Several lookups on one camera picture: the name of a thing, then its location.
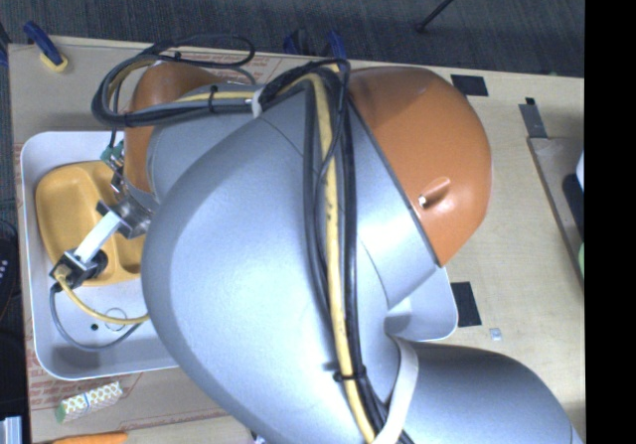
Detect white plastic tray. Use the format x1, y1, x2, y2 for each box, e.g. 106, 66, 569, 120
19, 130, 181, 381

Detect white yellow green patterned carton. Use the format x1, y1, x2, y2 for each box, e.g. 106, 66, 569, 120
54, 380, 124, 425

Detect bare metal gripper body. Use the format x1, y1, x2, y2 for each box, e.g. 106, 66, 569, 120
95, 168, 154, 240

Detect yellow divided plate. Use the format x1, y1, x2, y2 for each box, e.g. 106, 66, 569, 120
34, 159, 148, 287

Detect orange carrot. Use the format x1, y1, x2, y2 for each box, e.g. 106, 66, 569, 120
51, 430, 130, 444

